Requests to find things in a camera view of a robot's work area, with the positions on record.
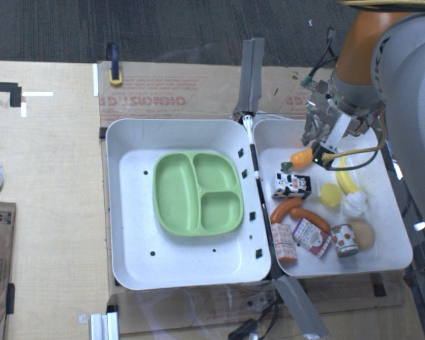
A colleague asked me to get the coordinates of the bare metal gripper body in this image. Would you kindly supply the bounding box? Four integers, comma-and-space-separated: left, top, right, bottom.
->
305, 79, 373, 138

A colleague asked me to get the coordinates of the orange carrot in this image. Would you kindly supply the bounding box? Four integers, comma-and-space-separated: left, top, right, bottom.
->
280, 148, 315, 174

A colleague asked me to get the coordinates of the yellow banana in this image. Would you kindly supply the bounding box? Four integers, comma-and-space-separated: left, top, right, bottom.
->
334, 155, 362, 196

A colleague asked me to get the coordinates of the black and white cow carton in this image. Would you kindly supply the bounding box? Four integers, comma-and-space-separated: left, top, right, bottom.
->
271, 172, 313, 201

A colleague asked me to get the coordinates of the yellow round toy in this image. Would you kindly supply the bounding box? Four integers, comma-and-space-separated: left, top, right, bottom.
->
319, 182, 344, 208

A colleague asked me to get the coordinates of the white crumpled toy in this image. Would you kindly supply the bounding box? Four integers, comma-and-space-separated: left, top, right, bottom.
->
342, 190, 370, 220

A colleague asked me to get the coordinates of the orange sausage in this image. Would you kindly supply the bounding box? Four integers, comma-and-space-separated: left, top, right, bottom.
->
269, 197, 303, 225
289, 207, 332, 234

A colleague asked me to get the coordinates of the pink and white carton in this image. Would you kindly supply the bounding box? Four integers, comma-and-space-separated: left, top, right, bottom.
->
291, 217, 332, 259

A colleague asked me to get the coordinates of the beige bread roll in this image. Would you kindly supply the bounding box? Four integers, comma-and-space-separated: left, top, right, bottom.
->
348, 218, 377, 251

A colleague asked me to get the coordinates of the white can with orange print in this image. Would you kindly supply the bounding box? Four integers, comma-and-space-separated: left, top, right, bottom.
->
330, 223, 360, 259

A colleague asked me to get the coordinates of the orange and white carton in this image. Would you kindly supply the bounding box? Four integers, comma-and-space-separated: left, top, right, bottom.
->
271, 222, 299, 264

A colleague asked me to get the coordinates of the brown cardboard board red print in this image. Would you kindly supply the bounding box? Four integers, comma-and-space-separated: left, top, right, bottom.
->
97, 60, 414, 335

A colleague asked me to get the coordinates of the white plastic tray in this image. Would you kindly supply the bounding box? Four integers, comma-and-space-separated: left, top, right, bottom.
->
105, 118, 273, 291
251, 118, 414, 279

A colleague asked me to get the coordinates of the green divided plate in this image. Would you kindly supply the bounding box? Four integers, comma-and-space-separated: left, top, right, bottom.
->
152, 150, 245, 238

